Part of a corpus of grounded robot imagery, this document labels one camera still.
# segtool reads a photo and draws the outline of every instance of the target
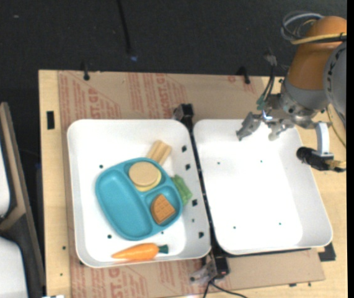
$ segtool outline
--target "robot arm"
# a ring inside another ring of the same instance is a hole
[[[304,21],[291,31],[293,22]],[[310,29],[302,36],[304,25]],[[292,44],[299,45],[279,94],[272,94],[276,58],[265,58],[272,67],[265,91],[257,101],[261,114],[249,113],[236,132],[239,140],[251,135],[264,122],[271,129],[269,139],[276,140],[285,130],[298,125],[316,129],[317,150],[302,147],[297,157],[318,170],[344,171],[344,164],[334,161],[329,152],[330,122],[314,122],[312,118],[332,104],[346,127],[346,50],[347,22],[341,17],[323,17],[313,13],[296,13],[283,19],[281,33]]]

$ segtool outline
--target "dark background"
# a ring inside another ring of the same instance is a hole
[[[10,106],[36,220],[38,70],[79,70],[84,61],[92,71],[232,75],[244,65],[250,75],[268,75],[263,53],[271,48],[284,75],[296,50],[280,35],[287,13],[347,19],[347,0],[120,2],[124,16],[118,0],[0,0],[0,103]]]

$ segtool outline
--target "blue divided plate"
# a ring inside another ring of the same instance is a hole
[[[162,174],[160,183],[146,192],[137,190],[128,176],[130,167],[140,161],[152,163]],[[162,166],[149,158],[131,159],[106,169],[95,182],[95,194],[107,220],[127,240],[142,240],[161,232],[182,212],[182,200],[176,186]],[[151,204],[160,194],[174,207],[175,214],[159,225],[152,217]]]

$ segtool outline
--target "orange carrot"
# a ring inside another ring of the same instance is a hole
[[[125,259],[130,261],[151,260],[159,252],[168,254],[169,247],[167,245],[157,246],[154,243],[143,243],[126,248],[122,251],[118,251],[112,255],[112,258]]]

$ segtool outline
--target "table surface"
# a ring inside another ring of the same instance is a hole
[[[71,297],[69,272],[68,226],[64,191],[61,129],[47,130],[47,112],[53,111],[60,120],[58,71],[39,71],[40,139],[42,149],[43,214],[45,229],[45,270],[48,296]],[[316,132],[298,129],[303,144],[316,147]],[[334,131],[330,131],[330,146],[336,160],[346,160],[346,148]],[[322,263],[324,281],[236,291],[251,298],[261,297],[347,297],[347,177],[346,172],[313,171],[317,186],[333,228],[337,258]],[[227,297],[219,292],[208,297]]]

